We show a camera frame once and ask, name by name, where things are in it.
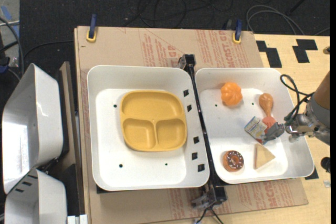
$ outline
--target toy donut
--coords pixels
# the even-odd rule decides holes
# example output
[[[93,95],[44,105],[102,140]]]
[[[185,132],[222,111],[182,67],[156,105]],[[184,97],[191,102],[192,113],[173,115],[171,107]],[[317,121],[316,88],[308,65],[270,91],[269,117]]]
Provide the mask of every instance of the toy donut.
[[[227,151],[223,156],[223,165],[229,172],[237,172],[244,166],[244,158],[237,151]]]

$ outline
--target yellow divided plate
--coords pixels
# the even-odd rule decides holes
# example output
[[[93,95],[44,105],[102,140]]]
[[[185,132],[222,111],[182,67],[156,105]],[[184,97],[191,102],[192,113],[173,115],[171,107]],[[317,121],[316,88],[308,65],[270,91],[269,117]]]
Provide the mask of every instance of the yellow divided plate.
[[[166,91],[125,94],[120,119],[126,144],[137,151],[171,151],[183,146],[187,139],[183,105]]]

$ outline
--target cardboard sheet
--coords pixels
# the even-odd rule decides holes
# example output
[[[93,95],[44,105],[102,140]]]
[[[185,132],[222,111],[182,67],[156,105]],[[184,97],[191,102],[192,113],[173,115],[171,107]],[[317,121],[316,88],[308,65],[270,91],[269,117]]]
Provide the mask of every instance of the cardboard sheet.
[[[97,40],[86,41],[87,26],[75,29],[77,82],[81,124],[81,149],[85,208],[89,222],[140,224],[198,218],[191,201],[195,189],[135,190],[97,194],[92,176],[90,126],[86,77],[96,65],[175,67],[183,54],[194,54],[196,68],[262,67],[254,36],[243,32],[241,44],[232,31],[99,27]],[[229,185],[228,201],[218,214],[307,204],[300,179]]]

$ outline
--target chocolate donut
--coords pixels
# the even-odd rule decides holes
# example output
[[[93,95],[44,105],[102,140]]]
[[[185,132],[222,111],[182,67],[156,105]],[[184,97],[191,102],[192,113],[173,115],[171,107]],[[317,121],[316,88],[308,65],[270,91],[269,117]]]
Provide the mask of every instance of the chocolate donut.
[[[244,166],[244,158],[237,151],[227,151],[223,156],[223,165],[229,172],[236,172]]]

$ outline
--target white container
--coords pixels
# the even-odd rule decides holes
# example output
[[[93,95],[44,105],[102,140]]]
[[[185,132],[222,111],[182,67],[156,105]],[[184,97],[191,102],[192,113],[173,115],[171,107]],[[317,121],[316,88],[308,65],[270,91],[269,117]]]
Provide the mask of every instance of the white container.
[[[89,71],[87,83],[92,169],[100,188],[117,191],[190,188],[206,184],[209,167],[205,143],[192,82],[185,71],[96,66]],[[122,97],[133,90],[168,91],[181,100],[187,122],[187,141],[182,147],[166,152],[139,152],[126,145],[119,105]]]
[[[61,224],[66,219],[63,183],[34,168],[6,197],[6,224]]]
[[[5,193],[33,167],[61,154],[63,133],[57,81],[31,64],[8,99],[2,117]]]
[[[280,81],[280,73],[272,68],[204,68],[195,75],[199,101],[207,129],[215,170],[229,184],[264,180],[305,177],[314,170],[314,163],[305,137],[290,143],[286,132],[265,144],[276,158],[255,170],[254,145],[256,140],[245,130],[253,116],[266,115],[258,98],[270,93],[274,99],[272,116],[278,123],[293,109],[288,89]],[[233,107],[221,100],[221,87],[225,82],[235,82],[241,87],[242,102]],[[242,154],[245,164],[238,172],[228,172],[222,163],[225,151]]]

